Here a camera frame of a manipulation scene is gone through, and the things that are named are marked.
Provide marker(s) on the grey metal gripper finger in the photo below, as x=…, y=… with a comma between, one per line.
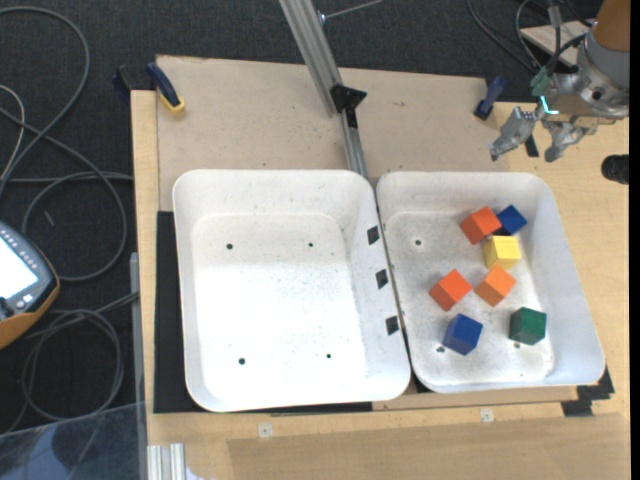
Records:
x=562, y=138
x=512, y=129

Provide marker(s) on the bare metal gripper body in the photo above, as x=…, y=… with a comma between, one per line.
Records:
x=575, y=105

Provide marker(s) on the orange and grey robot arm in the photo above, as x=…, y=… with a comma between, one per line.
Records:
x=612, y=23

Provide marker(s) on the blue cube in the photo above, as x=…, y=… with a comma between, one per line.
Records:
x=462, y=334
x=512, y=218

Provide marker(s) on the orange cube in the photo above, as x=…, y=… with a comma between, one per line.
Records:
x=495, y=285
x=480, y=224
x=450, y=289

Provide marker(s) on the yellow cube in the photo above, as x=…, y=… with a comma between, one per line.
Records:
x=501, y=251

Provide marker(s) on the white plastic tray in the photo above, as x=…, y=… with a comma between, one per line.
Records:
x=280, y=293
x=565, y=288

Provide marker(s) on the green cube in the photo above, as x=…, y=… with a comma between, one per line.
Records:
x=527, y=325

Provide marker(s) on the brown cardboard board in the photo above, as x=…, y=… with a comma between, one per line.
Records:
x=250, y=123

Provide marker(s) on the black cylinder on white bracket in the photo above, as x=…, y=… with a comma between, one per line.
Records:
x=617, y=168

